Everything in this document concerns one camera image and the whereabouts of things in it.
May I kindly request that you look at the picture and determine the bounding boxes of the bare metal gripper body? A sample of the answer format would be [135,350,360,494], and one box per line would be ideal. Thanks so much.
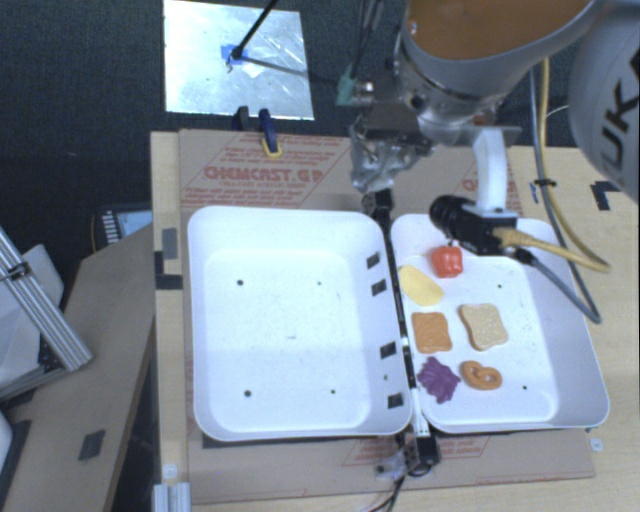
[355,59,503,153]

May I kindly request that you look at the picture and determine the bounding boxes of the orange toy bell pepper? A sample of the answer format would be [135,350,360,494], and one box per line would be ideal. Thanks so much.
[430,244,465,280]

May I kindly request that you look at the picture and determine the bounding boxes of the brown cardboard board red print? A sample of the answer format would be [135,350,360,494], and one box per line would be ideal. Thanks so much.
[177,128,597,505]

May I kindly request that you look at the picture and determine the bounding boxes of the yellow toy cheese slice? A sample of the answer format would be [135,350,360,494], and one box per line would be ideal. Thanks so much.
[397,264,445,308]

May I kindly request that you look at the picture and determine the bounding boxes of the thin black and white rod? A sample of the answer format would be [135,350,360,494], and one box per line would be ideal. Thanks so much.
[375,208,430,437]

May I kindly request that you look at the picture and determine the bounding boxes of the orange toy toast slice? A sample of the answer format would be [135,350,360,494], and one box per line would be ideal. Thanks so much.
[410,311,454,356]

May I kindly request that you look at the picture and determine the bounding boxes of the white plastic tray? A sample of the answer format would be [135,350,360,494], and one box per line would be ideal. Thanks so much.
[186,204,415,443]
[389,213,612,436]

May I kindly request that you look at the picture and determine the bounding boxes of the beige toy bread slice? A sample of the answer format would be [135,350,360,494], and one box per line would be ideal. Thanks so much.
[457,302,510,353]

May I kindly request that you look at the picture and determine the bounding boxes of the purple toy grapes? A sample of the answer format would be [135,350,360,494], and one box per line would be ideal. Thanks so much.
[416,355,462,405]

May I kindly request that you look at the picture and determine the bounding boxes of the orange toy pretzel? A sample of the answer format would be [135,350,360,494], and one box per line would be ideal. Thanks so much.
[459,360,504,393]

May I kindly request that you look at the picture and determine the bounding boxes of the black block with thin wires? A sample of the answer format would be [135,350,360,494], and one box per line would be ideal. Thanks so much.
[401,433,442,477]
[361,188,397,218]

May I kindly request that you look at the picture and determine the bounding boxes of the black cylinder on white bracket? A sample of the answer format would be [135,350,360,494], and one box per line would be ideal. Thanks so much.
[428,125,523,255]

